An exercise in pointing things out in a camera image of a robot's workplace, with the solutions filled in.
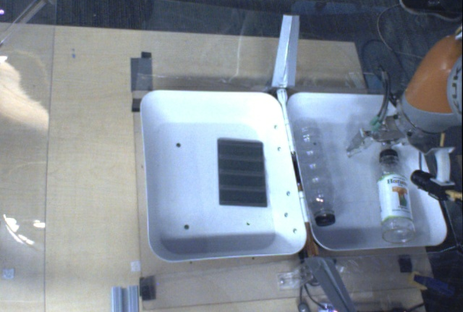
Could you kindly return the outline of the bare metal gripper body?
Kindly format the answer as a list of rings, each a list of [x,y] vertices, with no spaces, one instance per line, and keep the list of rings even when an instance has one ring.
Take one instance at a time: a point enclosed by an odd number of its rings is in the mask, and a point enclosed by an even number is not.
[[[370,136],[376,142],[389,145],[408,143],[411,122],[403,115],[387,116],[382,122],[375,117],[370,121],[370,126]]]

